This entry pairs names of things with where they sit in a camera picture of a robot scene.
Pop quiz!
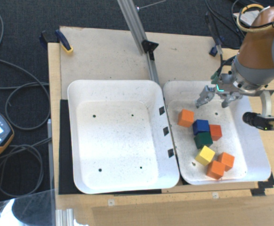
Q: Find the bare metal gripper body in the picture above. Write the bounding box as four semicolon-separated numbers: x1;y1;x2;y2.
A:
218;73;270;99

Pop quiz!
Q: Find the orange cube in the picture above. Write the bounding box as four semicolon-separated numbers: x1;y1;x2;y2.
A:
206;160;226;180
177;109;195;128
217;152;235;172
209;124;223;142

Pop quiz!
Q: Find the blue cube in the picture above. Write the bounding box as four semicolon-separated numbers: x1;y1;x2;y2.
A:
192;119;210;136

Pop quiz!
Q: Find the white plastic tray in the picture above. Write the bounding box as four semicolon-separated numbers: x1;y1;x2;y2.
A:
67;79;181;195
162;80;272;186

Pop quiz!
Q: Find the green cube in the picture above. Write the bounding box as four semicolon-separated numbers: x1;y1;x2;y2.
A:
193;131;214;150

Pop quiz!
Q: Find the yellow cube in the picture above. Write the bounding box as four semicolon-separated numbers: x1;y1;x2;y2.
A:
194;145;216;167

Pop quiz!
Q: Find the pale flat board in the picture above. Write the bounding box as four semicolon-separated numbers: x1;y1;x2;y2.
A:
59;26;240;100

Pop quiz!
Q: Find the black cylinder on white bracket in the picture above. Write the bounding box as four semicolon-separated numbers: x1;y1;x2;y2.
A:
242;89;274;131

